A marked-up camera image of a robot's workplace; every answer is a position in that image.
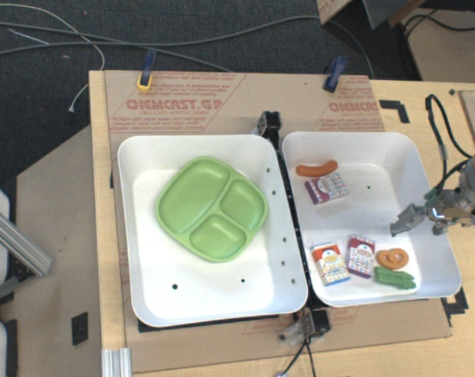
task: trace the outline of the hot dog toy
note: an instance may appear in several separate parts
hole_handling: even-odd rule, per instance
[[[332,172],[335,172],[338,168],[338,163],[334,160],[329,160],[325,164],[313,167],[308,165],[298,165],[296,172],[298,176],[304,176],[306,178],[320,178],[326,176]]]

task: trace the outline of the blue clamp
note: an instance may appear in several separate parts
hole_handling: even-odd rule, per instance
[[[140,90],[149,90],[152,85],[152,75],[150,72],[155,65],[155,60],[157,58],[157,52],[149,49],[146,53],[146,59],[144,61],[143,72],[140,73],[140,76],[137,78],[137,87]]]
[[[334,92],[335,88],[338,84],[338,77],[344,71],[345,66],[347,65],[348,61],[344,57],[338,56],[334,63],[331,66],[330,75],[326,79],[324,83],[324,89],[329,92]]]

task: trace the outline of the toy food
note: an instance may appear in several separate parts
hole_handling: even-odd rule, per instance
[[[387,269],[403,268],[408,263],[408,253],[402,248],[380,250],[377,253],[377,261]]]
[[[403,271],[392,271],[385,267],[375,267],[375,280],[380,284],[393,285],[399,289],[414,289],[414,277]]]
[[[328,242],[313,246],[312,256],[324,286],[349,280],[350,275],[336,243]]]
[[[373,240],[351,235],[347,243],[347,270],[363,278],[371,278],[374,252],[375,242]]]
[[[338,172],[310,179],[305,182],[305,188],[314,205],[333,201],[349,192]]]
[[[306,178],[320,178],[326,176],[331,172],[335,172],[338,168],[338,163],[334,160],[329,160],[320,166],[298,165],[296,172],[298,176],[305,176]]]

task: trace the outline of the wire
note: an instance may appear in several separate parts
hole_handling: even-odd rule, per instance
[[[29,45],[29,46],[21,46],[21,47],[17,47],[17,48],[13,48],[13,49],[8,49],[8,50],[2,50],[2,51],[0,51],[0,56],[5,56],[5,55],[8,55],[8,54],[19,53],[19,52],[25,52],[25,51],[28,51],[28,50],[48,49],[48,48],[56,48],[56,47],[69,47],[69,46],[92,46],[93,44],[102,45],[102,46],[136,47],[136,48],[139,48],[139,49],[148,49],[146,46],[138,45],[136,43],[128,43],[128,42],[101,42],[101,41],[93,41],[93,42],[56,42],[56,43],[50,43],[49,45]],[[206,65],[208,67],[216,68],[217,70],[232,72],[232,70],[229,70],[228,68],[224,68],[222,66],[212,64],[208,61],[196,59],[194,57],[187,56],[185,54],[170,52],[169,50],[164,50],[164,49],[157,49],[157,48],[150,48],[150,49],[155,50],[156,52],[159,52],[159,53],[166,54],[166,55],[179,57],[179,58],[185,59],[185,60],[194,61],[196,63]]]
[[[457,163],[454,167],[452,167],[448,173],[446,173],[443,178],[440,180],[440,182],[436,185],[436,194],[439,195],[443,191],[443,187],[447,181],[447,179],[453,175],[455,172],[459,172],[462,170],[462,168],[469,162],[469,159],[463,160],[462,162]]]
[[[80,36],[80,38],[82,38],[84,41],[86,42],[90,42],[90,40],[84,36],[84,35],[81,35],[72,25],[70,25],[68,22],[66,22],[65,20],[63,20],[60,16],[56,15],[55,13],[47,10],[47,9],[43,9],[41,7],[35,7],[33,5],[24,5],[24,4],[16,4],[16,3],[0,3],[0,7],[17,7],[17,8],[20,8],[20,9],[33,9],[33,10],[37,10],[37,11],[40,11],[42,13],[45,13],[45,14],[48,14],[50,16],[52,16],[53,18],[55,18],[56,20],[60,21],[62,24],[66,25],[68,28],[70,28],[74,33],[78,34]],[[14,31],[14,33],[18,34],[19,36],[23,36],[25,38],[29,38],[29,39],[33,39],[39,43],[46,43],[46,42],[43,42],[43,41],[40,41],[36,38],[33,38],[29,35],[22,35],[22,34],[19,34],[17,32]],[[104,54],[103,52],[101,51],[101,49],[99,47],[97,47],[95,44],[93,44],[93,47],[94,49],[99,53],[99,55],[101,56],[101,67],[100,67],[100,71],[103,71],[104,70],[104,65],[106,63],[106,59],[104,58]],[[73,98],[73,101],[71,102],[71,105],[70,105],[70,108],[68,109],[68,111],[70,112],[74,112],[75,111],[75,103],[76,101],[78,100],[78,98],[82,95],[82,93],[89,87],[89,84],[85,84],[83,88],[81,88],[81,90],[75,95],[75,97]]]
[[[287,18],[283,18],[282,20],[276,20],[276,21],[268,22],[266,24],[258,25],[257,27],[248,28],[248,29],[243,30],[243,31],[237,31],[237,32],[233,32],[233,33],[227,34],[227,35],[221,35],[221,36],[217,36],[217,37],[213,37],[213,38],[198,39],[198,40],[187,41],[187,42],[149,42],[149,43],[145,43],[145,42],[124,42],[124,41],[121,41],[121,40],[118,40],[118,39],[107,38],[107,37],[100,36],[100,35],[93,35],[93,34],[81,33],[81,32],[70,32],[70,31],[61,30],[61,29],[53,29],[53,28],[48,28],[48,27],[39,27],[39,26],[35,26],[35,25],[15,24],[15,23],[8,23],[8,22],[0,21],[0,26],[1,27],[18,27],[18,28],[23,28],[23,29],[31,29],[31,30],[34,30],[34,31],[45,31],[45,32],[60,33],[60,34],[66,34],[66,35],[85,36],[85,37],[91,38],[91,39],[99,39],[99,40],[102,40],[102,41],[116,42],[116,43],[120,43],[120,44],[127,44],[128,46],[136,46],[136,47],[142,47],[144,49],[148,49],[148,47],[194,46],[194,45],[200,45],[200,44],[204,44],[204,43],[216,42],[216,41],[221,41],[221,40],[225,40],[225,39],[235,38],[235,37],[242,36],[242,35],[247,35],[247,34],[250,34],[251,32],[260,31],[260,30],[266,29],[267,27],[274,27],[276,25],[285,24],[287,22],[291,22],[291,21],[294,21],[294,20],[317,20],[317,21],[319,21],[319,17],[318,16],[308,16],[308,15],[290,16],[290,17],[287,17]],[[356,43],[357,47],[360,49],[360,52],[364,56],[364,59],[367,63],[368,71],[370,73],[370,77],[374,78],[375,73],[373,71],[373,67],[371,65],[370,59],[369,59],[368,55],[366,54],[366,52],[365,52],[364,48],[362,47],[362,45],[357,40],[357,38],[349,30],[347,30],[345,27],[341,26],[340,24],[337,24],[334,21],[331,21],[329,24],[333,24],[335,27],[338,27],[338,28],[342,29]]]
[[[310,350],[310,338],[306,339],[301,343],[300,349],[298,352],[294,355],[293,359],[291,359],[291,362],[287,365],[287,367],[284,369],[284,371],[280,374],[277,375],[277,377],[282,377],[285,376],[291,367],[293,367],[293,364],[297,361],[297,359],[300,357],[301,352],[303,352],[303,349],[307,348],[307,351],[309,352],[309,360],[310,360],[310,368],[312,369],[312,376],[316,377],[316,368],[314,366],[314,359],[312,357],[312,351]]]
[[[366,51],[364,50],[360,42],[357,40],[357,38],[347,28],[341,26],[339,23],[330,21],[328,24],[333,24],[335,27],[339,27],[340,29],[342,29],[356,43],[357,47],[361,51],[361,54],[363,54],[363,57],[366,61],[366,65],[368,66],[368,71],[370,72],[370,78],[374,79],[375,73],[373,71],[373,66],[371,65],[371,62],[370,62],[370,57],[368,57],[368,55],[366,54]]]
[[[300,349],[298,350],[298,352],[294,355],[293,359],[291,359],[291,362],[287,365],[287,367],[284,369],[284,371],[280,374],[277,375],[277,377],[283,377],[284,375],[286,375],[286,373],[289,372],[290,368],[293,366],[294,362],[297,361],[297,359],[300,357],[301,355],[301,352],[303,352],[303,349],[305,348],[305,346],[307,345],[307,342],[306,341],[303,341],[301,343],[301,346],[300,346]]]
[[[436,18],[432,18],[431,16],[437,11],[437,9],[433,10],[431,13],[429,14],[416,14],[414,16],[411,16],[410,19],[407,21],[407,24],[409,22],[411,22],[412,20],[416,19],[416,18],[421,18],[421,20],[419,22],[417,22],[412,28],[410,31],[406,31],[406,39],[408,40],[410,38],[410,34],[411,32],[417,28],[417,26],[423,22],[424,20],[429,20],[429,21],[432,21],[434,22],[435,24],[439,25],[440,27],[443,27],[445,29],[449,29],[450,31],[457,31],[457,32],[467,32],[467,31],[475,31],[475,27],[452,27],[451,25],[448,25],[448,24],[445,24],[439,20],[437,20]]]
[[[436,126],[436,122],[434,121],[433,105],[431,103],[432,99],[433,99],[433,95],[429,95],[426,98],[426,111],[429,118],[429,124],[431,126],[431,129],[433,129],[434,137],[436,138],[438,146],[440,147],[440,156],[441,156],[441,161],[443,162],[443,176],[442,177],[444,178],[447,175],[447,150],[443,143],[443,138],[441,138],[440,131],[438,130]]]
[[[312,357],[312,351],[310,350],[310,338],[305,341],[307,346],[307,352],[309,352],[310,368],[312,369],[312,377],[316,377],[316,367],[314,366],[314,358]]]
[[[450,137],[452,144],[457,148],[457,150],[463,156],[465,156],[466,158],[470,158],[471,155],[468,154],[466,151],[464,151],[455,140],[454,134],[451,132],[451,127],[450,127],[450,122],[448,121],[447,112],[444,110],[444,107],[441,104],[440,100],[437,98],[437,96],[432,93],[426,98],[426,110],[429,112],[429,116],[431,116],[433,113],[433,106],[431,105],[431,101],[435,101],[436,104],[438,105],[438,108],[440,108],[441,110],[441,115],[443,116],[444,124],[447,127],[448,136]]]
[[[438,9],[434,9],[429,14],[423,15],[423,17],[419,21],[417,21],[417,23],[413,27],[411,27],[410,31],[407,30],[409,23],[412,22],[415,18],[418,18],[420,15],[413,16],[413,17],[409,18],[407,20],[407,22],[404,24],[405,40],[408,41],[408,39],[410,38],[410,35],[413,32],[413,30],[416,29],[417,26],[419,26],[424,20],[426,20],[426,18],[430,18],[437,10]]]
[[[407,22],[404,24],[404,33],[405,33],[405,40],[407,41],[408,38],[410,38],[410,34],[413,32],[414,29],[417,28],[417,26],[419,24],[421,24],[424,20],[431,20],[433,22],[435,22],[436,24],[442,26],[442,27],[445,27],[447,29],[450,29],[452,31],[474,31],[475,30],[475,27],[472,27],[472,28],[455,28],[455,27],[450,27],[449,25],[446,25],[444,23],[441,23],[440,21],[438,20],[435,20],[434,18],[432,18],[431,16],[436,12],[438,11],[438,9],[434,9],[433,11],[431,11],[429,14],[418,14],[416,16],[412,16],[410,18],[408,18]],[[407,31],[407,27],[409,25],[410,22],[412,22],[414,19],[416,18],[421,18],[421,20],[419,22],[417,22],[410,31]]]

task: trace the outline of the small food package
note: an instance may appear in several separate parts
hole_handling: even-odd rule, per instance
[[[338,172],[310,179],[305,182],[305,188],[314,205],[333,201],[349,192]]]
[[[311,247],[321,280],[325,286],[337,284],[350,279],[344,259],[336,243],[328,242]]]
[[[351,235],[347,243],[347,269],[350,273],[371,278],[375,262],[375,242],[366,237]]]

